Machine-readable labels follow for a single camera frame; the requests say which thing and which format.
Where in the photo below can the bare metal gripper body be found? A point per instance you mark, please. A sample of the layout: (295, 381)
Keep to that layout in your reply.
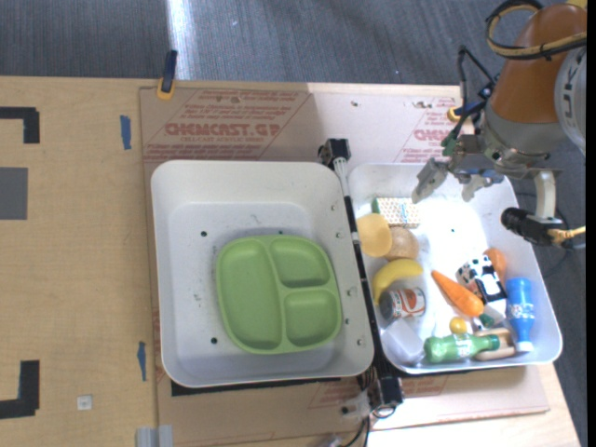
(475, 158)

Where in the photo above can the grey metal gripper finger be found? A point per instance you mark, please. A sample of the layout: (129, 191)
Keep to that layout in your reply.
(428, 180)
(475, 186)

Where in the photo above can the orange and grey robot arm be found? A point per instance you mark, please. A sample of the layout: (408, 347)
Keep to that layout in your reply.
(526, 86)

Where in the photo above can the tan patterned packet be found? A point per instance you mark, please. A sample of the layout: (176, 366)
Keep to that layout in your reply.
(396, 210)

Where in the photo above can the white plastic tray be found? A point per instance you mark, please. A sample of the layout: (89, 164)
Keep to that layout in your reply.
(195, 249)
(461, 231)

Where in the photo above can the brown bread roll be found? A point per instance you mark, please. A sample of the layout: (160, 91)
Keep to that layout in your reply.
(404, 245)

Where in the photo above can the orange sausage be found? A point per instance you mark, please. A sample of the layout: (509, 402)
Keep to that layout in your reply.
(497, 261)

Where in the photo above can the yellow round biscuit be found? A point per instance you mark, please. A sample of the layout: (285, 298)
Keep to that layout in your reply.
(372, 235)

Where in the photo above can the thin black and white rod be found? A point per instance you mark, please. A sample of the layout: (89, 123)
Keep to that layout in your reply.
(350, 210)

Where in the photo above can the black and white carton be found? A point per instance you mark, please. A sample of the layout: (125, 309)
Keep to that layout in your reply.
(482, 280)

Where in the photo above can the yellow banana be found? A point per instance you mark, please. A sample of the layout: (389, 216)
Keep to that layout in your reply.
(396, 270)

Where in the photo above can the orange carrot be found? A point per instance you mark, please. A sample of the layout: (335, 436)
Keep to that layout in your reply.
(458, 293)

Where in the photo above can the orange and white small can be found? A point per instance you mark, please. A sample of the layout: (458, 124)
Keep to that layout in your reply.
(407, 303)

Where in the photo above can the blue bottle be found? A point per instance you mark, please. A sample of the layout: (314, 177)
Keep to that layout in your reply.
(519, 310)

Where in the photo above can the small yellow ball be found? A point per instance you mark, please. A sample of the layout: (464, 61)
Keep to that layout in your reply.
(458, 326)

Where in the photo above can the tan wooden bun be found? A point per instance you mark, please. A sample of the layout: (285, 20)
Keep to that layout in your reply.
(505, 345)

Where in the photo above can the green bottle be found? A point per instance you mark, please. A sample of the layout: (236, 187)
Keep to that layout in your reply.
(451, 347)

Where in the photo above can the green divided plate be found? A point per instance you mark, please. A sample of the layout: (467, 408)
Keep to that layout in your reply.
(261, 291)

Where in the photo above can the brown cardboard board red print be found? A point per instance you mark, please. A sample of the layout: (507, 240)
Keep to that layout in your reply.
(223, 128)

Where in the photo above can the black cylinder on white bracket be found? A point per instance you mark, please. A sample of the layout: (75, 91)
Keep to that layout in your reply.
(528, 226)

